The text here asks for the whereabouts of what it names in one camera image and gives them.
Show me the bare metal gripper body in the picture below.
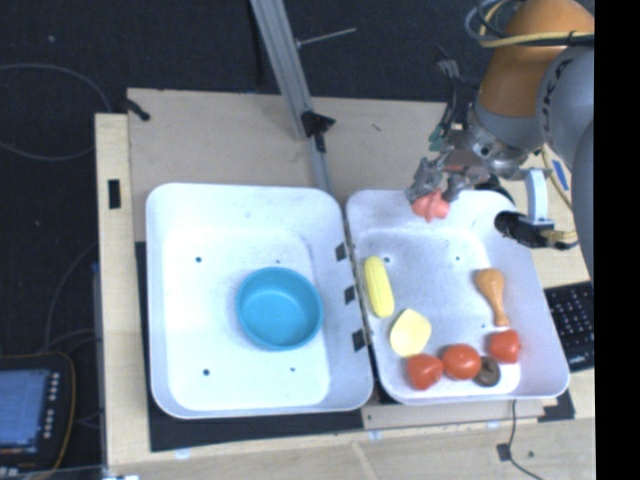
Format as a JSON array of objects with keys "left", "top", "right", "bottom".
[{"left": 438, "top": 130, "right": 529, "bottom": 185}]

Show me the pink toy food piece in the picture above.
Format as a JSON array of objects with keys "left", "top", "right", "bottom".
[{"left": 410, "top": 189, "right": 451, "bottom": 223}]

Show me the white plastic tray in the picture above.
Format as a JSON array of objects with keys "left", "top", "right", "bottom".
[
  {"left": 144, "top": 182, "right": 375, "bottom": 420},
  {"left": 344, "top": 187, "right": 572, "bottom": 407}
]

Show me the brown toy chicken drumstick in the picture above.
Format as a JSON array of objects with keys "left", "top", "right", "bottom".
[{"left": 474, "top": 267, "right": 512, "bottom": 329}]

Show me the yellow toy corn cob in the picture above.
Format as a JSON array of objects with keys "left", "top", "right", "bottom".
[{"left": 363, "top": 255, "right": 397, "bottom": 320}]

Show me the yellow toy lemon wedge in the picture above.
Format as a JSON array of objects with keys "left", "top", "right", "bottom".
[{"left": 388, "top": 308, "right": 433, "bottom": 359}]

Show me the red toy tomato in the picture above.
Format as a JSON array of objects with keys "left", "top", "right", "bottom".
[
  {"left": 440, "top": 343, "right": 483, "bottom": 382},
  {"left": 487, "top": 328, "right": 523, "bottom": 365},
  {"left": 405, "top": 353, "right": 446, "bottom": 391}
]

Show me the black keyboard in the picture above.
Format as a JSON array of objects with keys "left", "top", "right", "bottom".
[{"left": 543, "top": 281, "right": 596, "bottom": 374}]

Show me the blue bowl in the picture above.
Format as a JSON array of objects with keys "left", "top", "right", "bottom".
[{"left": 234, "top": 266, "right": 325, "bottom": 353}]

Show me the brown cardboard board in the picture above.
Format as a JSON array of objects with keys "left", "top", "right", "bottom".
[{"left": 126, "top": 87, "right": 592, "bottom": 432}]

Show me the black cylinder on white bracket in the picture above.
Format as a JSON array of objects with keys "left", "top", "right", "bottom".
[{"left": 493, "top": 167, "right": 557, "bottom": 248}]

